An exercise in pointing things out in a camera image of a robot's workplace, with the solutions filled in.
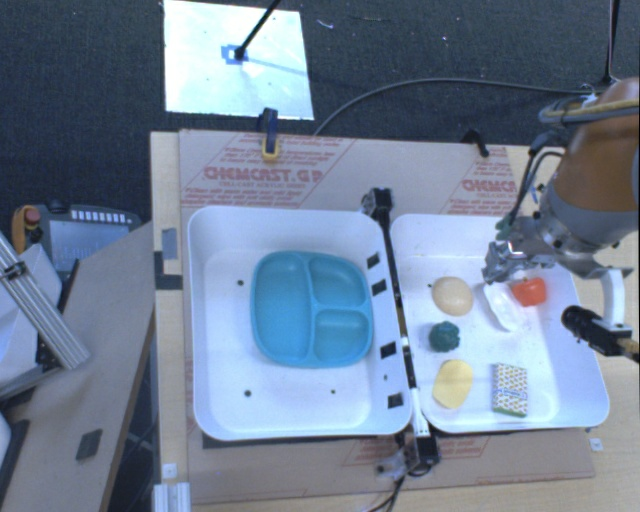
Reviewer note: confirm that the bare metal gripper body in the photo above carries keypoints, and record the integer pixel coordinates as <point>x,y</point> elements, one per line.
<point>555,245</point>

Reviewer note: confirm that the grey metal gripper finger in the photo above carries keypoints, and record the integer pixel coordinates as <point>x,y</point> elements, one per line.
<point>496,265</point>
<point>531,263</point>

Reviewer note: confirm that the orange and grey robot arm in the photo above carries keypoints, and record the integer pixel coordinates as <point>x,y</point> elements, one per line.
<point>597,160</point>

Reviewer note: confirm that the orange toy bell pepper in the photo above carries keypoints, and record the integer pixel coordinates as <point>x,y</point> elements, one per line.
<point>530,292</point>

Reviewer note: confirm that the clear plastic bottle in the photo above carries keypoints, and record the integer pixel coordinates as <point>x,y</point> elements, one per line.
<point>504,307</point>

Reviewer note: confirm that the beige toy egg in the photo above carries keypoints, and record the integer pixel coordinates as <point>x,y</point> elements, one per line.
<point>452,296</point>

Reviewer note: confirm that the green toy broccoli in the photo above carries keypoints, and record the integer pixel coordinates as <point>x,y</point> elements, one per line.
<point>444,337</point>

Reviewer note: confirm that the thin black and white rod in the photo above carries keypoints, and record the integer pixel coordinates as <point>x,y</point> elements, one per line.
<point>400,310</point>

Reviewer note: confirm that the white plastic tray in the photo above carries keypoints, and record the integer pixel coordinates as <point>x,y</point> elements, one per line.
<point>225,350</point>
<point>560,370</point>

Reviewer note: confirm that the yellow patterned carton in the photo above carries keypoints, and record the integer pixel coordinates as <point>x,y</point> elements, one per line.
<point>510,390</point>

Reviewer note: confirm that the yellow toy potato chip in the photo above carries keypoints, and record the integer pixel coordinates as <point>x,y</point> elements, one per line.
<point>452,385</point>

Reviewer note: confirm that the brown cardboard board, red print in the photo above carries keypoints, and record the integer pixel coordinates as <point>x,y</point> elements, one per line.
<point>320,165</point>

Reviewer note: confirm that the blue divided plate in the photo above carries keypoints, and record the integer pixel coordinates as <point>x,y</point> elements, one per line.
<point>280,310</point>

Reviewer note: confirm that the black cylinder on white bracket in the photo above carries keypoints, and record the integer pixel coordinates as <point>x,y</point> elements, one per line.
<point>595,330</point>

